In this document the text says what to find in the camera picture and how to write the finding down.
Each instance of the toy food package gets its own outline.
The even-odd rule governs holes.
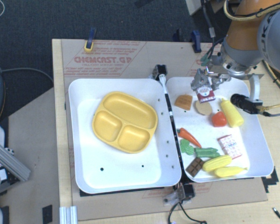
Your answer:
[[[200,103],[209,102],[215,100],[215,94],[209,84],[205,84],[196,89],[196,95]]]
[[[231,134],[218,138],[217,140],[223,152],[228,154],[232,159],[238,158],[242,155],[238,144],[233,139]]]

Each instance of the black connector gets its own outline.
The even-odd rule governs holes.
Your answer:
[[[256,106],[262,105],[261,101],[252,102],[248,100],[248,97],[239,94],[233,94],[230,98],[230,101],[237,108],[240,108],[249,114],[259,114],[260,110],[257,109]]]
[[[195,197],[195,191],[192,184],[189,183],[183,184],[183,190],[186,196],[184,200],[190,200],[191,198]]]
[[[156,65],[153,70],[153,79],[159,80],[159,75],[167,75],[167,67],[166,65]]]

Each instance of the orange carrot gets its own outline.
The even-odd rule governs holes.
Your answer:
[[[201,148],[200,143],[194,138],[192,134],[190,134],[187,130],[184,128],[177,129],[177,135],[178,137],[181,137],[183,139],[188,140],[190,143],[196,145],[197,147]]]

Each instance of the yellow divided plate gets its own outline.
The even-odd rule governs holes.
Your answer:
[[[99,104],[93,120],[95,135],[108,145],[127,153],[139,153],[149,144],[158,116],[147,103],[115,91]]]

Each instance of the red tomato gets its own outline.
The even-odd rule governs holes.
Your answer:
[[[218,113],[214,114],[211,117],[211,121],[214,127],[223,127],[227,124],[227,118],[222,111],[219,111]]]

